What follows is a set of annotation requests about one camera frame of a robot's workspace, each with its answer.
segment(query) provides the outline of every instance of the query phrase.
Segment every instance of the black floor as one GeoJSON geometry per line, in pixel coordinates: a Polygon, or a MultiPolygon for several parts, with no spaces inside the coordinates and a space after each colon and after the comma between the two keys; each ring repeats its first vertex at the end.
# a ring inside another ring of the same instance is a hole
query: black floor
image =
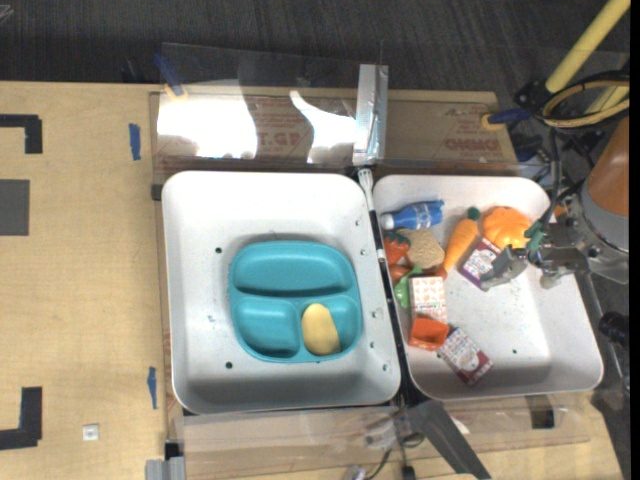
{"type": "MultiPolygon", "coordinates": [[[[158,81],[163,42],[304,54],[390,66],[398,89],[489,90],[508,107],[545,78],[607,0],[0,0],[0,80],[120,82],[127,59],[158,81]]],[[[629,13],[585,65],[620,68],[629,13]]],[[[576,177],[588,171],[569,158],[576,177]]],[[[629,290],[602,279],[603,310],[628,314],[629,290]]],[[[627,361],[628,355],[622,355],[627,361]]],[[[629,404],[608,421],[630,478],[629,404]]]]}

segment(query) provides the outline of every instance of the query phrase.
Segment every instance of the brown cylinder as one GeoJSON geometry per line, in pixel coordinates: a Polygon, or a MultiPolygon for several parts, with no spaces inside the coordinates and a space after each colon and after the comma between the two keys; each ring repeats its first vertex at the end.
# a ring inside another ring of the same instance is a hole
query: brown cylinder
{"type": "Polygon", "coordinates": [[[609,212],[629,216],[629,116],[615,129],[588,180],[593,201],[609,212]]]}

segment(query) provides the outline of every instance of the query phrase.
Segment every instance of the teal plate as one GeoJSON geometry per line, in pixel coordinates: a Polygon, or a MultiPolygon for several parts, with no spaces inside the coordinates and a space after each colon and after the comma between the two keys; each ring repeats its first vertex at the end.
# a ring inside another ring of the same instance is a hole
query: teal plate
{"type": "Polygon", "coordinates": [[[319,362],[348,354],[362,333],[362,306],[353,266],[337,249],[303,241],[251,244],[231,262],[231,318],[238,341],[264,361],[319,362]],[[329,309],[340,352],[316,356],[302,337],[311,304],[329,309]]]}

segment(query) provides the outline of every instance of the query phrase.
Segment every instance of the yellow toy food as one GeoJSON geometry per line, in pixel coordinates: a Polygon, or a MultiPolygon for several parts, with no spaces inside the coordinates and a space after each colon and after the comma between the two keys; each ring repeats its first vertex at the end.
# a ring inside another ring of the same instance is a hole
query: yellow toy food
{"type": "Polygon", "coordinates": [[[456,224],[449,239],[447,252],[442,263],[442,268],[445,272],[451,270],[451,268],[460,261],[460,258],[465,255],[473,244],[473,241],[477,238],[479,218],[480,211],[477,208],[471,207],[467,210],[467,217],[456,224]]]}
{"type": "Polygon", "coordinates": [[[507,245],[519,249],[529,241],[524,233],[531,227],[531,222],[515,208],[501,206],[487,215],[482,227],[484,236],[499,249],[507,245]]]}
{"type": "Polygon", "coordinates": [[[331,312],[322,304],[311,304],[302,314],[302,336],[307,350],[316,356],[340,352],[338,329],[331,312]]]}

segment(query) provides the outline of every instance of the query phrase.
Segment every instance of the small box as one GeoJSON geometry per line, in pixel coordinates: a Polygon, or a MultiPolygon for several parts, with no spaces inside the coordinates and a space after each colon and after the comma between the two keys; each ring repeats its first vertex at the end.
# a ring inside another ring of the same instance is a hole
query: small box
{"type": "Polygon", "coordinates": [[[468,386],[473,386],[493,363],[461,329],[455,329],[438,353],[468,386]]]}
{"type": "Polygon", "coordinates": [[[460,273],[478,288],[481,288],[480,278],[493,268],[493,260],[495,260],[501,252],[496,245],[486,238],[483,238],[473,250],[469,259],[462,265],[460,273]]]}
{"type": "Polygon", "coordinates": [[[447,323],[444,280],[440,276],[418,276],[409,279],[409,296],[413,318],[429,317],[447,323]]]}

